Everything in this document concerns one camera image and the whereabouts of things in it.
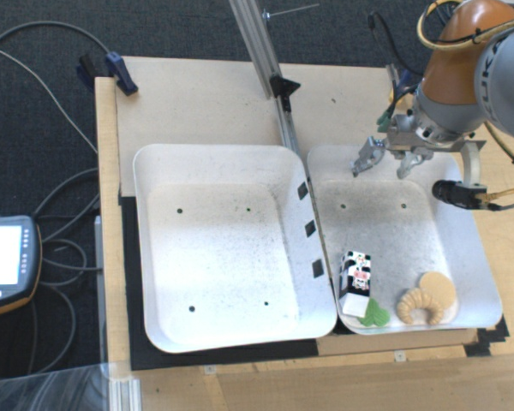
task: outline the wooden table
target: wooden table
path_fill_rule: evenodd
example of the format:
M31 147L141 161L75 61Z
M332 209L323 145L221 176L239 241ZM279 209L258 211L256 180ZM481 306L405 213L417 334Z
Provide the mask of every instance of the wooden table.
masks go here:
M264 100L251 63L160 58L126 58L126 62L140 86L140 93L125 98L115 88L113 79L99 78L96 81L96 113L108 357L111 363L129 367L123 227L118 196L129 195L133 189L130 189L127 174L122 174L123 165L130 163L137 145L150 140L176 142L175 136L167 134L165 119L160 124L159 118L171 116L173 120L183 114L190 116L191 106L183 96L196 97L194 104L224 104L223 97L205 94L202 90L208 87L220 91L222 78L230 78L232 69L243 84L248 84L244 90L252 93L240 100L245 104L245 110L262 114L255 106L260 106ZM387 103L388 79L384 70L293 64L282 68L285 77L301 82L304 87L292 97L296 130L304 156L316 143L361 143L374 132L374 118ZM215 87L209 85L210 80L217 81L209 75L210 69L220 70ZM188 80L197 82L183 88ZM239 86L240 80L230 83ZM174 90L173 86L178 86L179 92L170 92ZM134 146L126 143L124 136L124 142L119 145L118 121L137 112L144 117L157 116L154 120L158 122L154 124L164 129L140 133L134 137L137 140ZM265 129L263 135L270 137L271 144L279 144L279 136L273 131L274 119L269 119L264 126L262 123L259 126ZM145 123L145 119L141 119L141 126L149 126ZM220 143L225 143L229 139L235 140L236 137L232 137L235 133L236 130L232 134L227 131L226 136L217 138L222 139ZM244 137L241 142L251 143L252 139L260 138L263 137ZM478 130L476 138L491 140L484 128ZM506 140L512 145L510 137ZM493 140L481 151L481 160L482 182L488 185L489 191L514 187L514 166ZM492 356L466 356L463 345L478 341L476 330L331 335L318 340L320 356L315 358L138 372L128 369L130 376L141 380L144 409L166 409L166 405L167 409L183 410L346 409L353 406L370 409L407 409L408 406L413 409L445 409L447 406L453 410L514 409L514 210L477 211L475 221L503 301L510 332L505 342L491 344Z

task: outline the yellow cable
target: yellow cable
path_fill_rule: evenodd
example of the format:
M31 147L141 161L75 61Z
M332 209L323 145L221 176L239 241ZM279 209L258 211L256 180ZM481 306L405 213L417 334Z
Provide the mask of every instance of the yellow cable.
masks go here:
M505 23L501 23L495 27L487 29L484 33L478 33L474 37L465 39L459 43L441 45L438 43L433 43L430 41L422 31L422 27L424 21L431 15L441 4L445 3L457 3L461 4L464 0L436 0L432 4L428 5L427 11L419 17L419 21L417 22L417 36L423 45L428 47L429 49L433 49L436 51L460 51L462 49L466 49L471 47L472 45L477 45L486 39L490 39L493 35L497 33L503 32L507 29L512 29L514 27L514 20L507 21Z
M513 194L514 194L514 188L509 188L507 190L503 190L502 192L497 192L495 194L487 194L487 201L493 201L493 200L500 198L501 196L513 195Z

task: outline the aluminum rod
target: aluminum rod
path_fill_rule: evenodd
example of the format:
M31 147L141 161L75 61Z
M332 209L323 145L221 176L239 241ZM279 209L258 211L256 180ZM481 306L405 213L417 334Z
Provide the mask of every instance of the aluminum rod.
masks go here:
M229 0L267 98L271 98L270 78L281 75L272 41L261 16L257 0Z
M278 110L278 126L280 127L282 143L295 154L301 156L291 113L284 111L280 98L276 99L276 108Z

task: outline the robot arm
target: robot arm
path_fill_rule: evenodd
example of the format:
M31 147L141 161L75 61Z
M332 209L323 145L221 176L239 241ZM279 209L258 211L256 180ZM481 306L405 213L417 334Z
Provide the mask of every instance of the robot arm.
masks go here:
M405 178L435 152L461 152L461 189L450 185L449 193L443 187L436 196L446 202L461 200L468 204L465 208L482 208L469 197L485 193L479 184L479 150L485 142L467 137L485 121L514 136L514 8L500 0L445 1L460 4L437 41L422 33L424 19L437 5L419 20L420 40L434 52L415 90L412 110L389 117L380 127L386 138L369 137L351 169L358 176L388 151L401 160L397 175Z

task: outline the gray cable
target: gray cable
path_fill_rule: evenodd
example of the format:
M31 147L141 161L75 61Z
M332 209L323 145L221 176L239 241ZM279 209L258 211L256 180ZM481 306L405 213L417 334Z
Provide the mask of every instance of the gray cable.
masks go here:
M76 215L75 218L73 218L72 221L66 223L63 227L61 227L60 229L54 231L51 235L48 235L43 241L42 243L46 243L48 241L51 241L53 238L55 238L56 236L60 235L61 233L63 233L64 231L66 231L67 229L69 229L70 227L72 227L75 223L77 223L81 218L84 217L84 215L90 211L93 206L95 206L95 204L99 201L99 194L95 195L95 197L90 201L90 203L80 212L78 213L78 215Z
M50 26L50 27L62 27L66 29L70 29L73 31L76 31L78 33L81 33L82 35L88 37L90 40L92 40L94 43L96 43L105 53L109 53L110 50L107 46L105 46L97 37L95 37L93 34L89 33L87 30L82 29L81 27L63 23L62 21L31 21L25 24L20 24L19 26L12 27L11 29L3 32L0 34L0 42L3 39L6 39L8 36L13 35L14 33L18 33L21 30L28 29L31 27L42 27L42 26Z
M451 18L451 11L449 9L438 7L438 10L436 11L436 15L439 18L439 21L442 23L442 26L445 26L449 19Z
M50 389L51 384L53 383L53 380L55 379L56 376L57 376L57 373L52 373L52 374L50 374L50 376L47 376L45 378L44 383L42 384L42 386L36 393L36 396L33 398L33 401L31 402L31 407L29 408L28 411L33 411L33 410L38 411L39 409L41 409L40 403L44 399L46 391L48 391Z
M34 373L47 372L48 370L53 368L64 357L64 355L69 350L70 346L72 345L72 342L75 339L75 333L76 333L76 312L75 312L75 307L72 304L72 301L70 301L69 298L63 292L61 292L60 290L52 288L50 286L47 286L46 288L52 290L57 295L59 295L63 299L63 301L65 302L67 307L69 308L70 319L71 319L71 328L70 328L69 339L67 340L66 344L63 347L63 350L61 350L59 355L52 362L50 362L47 366L45 366L43 368L40 368L39 370L37 370Z
M56 266L58 268L63 268L63 269L70 270L70 271L78 271L78 272L77 272L76 276L71 277L70 279L64 280L62 282L45 282L40 279L39 284L42 284L44 286L53 286L53 287L66 286L66 285L71 284L71 283L75 282L76 280L78 280L81 277L81 275L86 271L102 271L101 268L88 268L87 267L86 252L77 243L69 241L68 239L52 239L52 240L48 241L47 243L62 243L64 245L67 245L67 247L73 248L81 256L82 265L71 266L71 265L61 264L61 263L58 263L58 262L55 262L55 261L49 260L49 259L42 259L42 261L48 265Z
M0 54L7 57L9 60L13 61L14 63L21 66L22 68L24 68L28 73L30 73L39 82L39 84L48 92L48 94L50 95L51 99L53 100L53 102L55 103L57 108L61 111L61 114L63 114L63 116L67 119L67 121L70 123L70 125L76 130L76 132L81 136L81 138L86 141L86 143L92 148L92 150L95 153L97 153L97 148L95 147L95 145L87 138L87 136L82 132L82 130L78 127L78 125L76 125L75 121L69 116L69 114L67 114L67 111L64 110L64 108L61 106L61 104L57 100L55 94L53 94L51 89L45 84L45 82L42 80L42 78L40 78L36 73L34 73L34 71L31 68L29 68L26 64L19 61L17 58L12 57L8 53L1 51L1 50L0 50Z
M36 313L34 299L31 299L31 311L33 313L33 346L31 348L31 358L28 362L27 375L33 372L34 358L36 357L36 348L38 346L38 314Z
M81 179L84 176L89 176L92 174L97 174L99 172L98 168L91 168L83 170L82 172L78 172L77 174L72 175L71 177L67 178L65 181L63 181L61 184L59 184L56 188L54 188L43 200L42 202L36 207L36 210L33 211L33 218L36 219L39 217L39 213L42 211L42 209L47 205L50 200L57 195L63 188L68 186L70 183L75 182L76 180Z

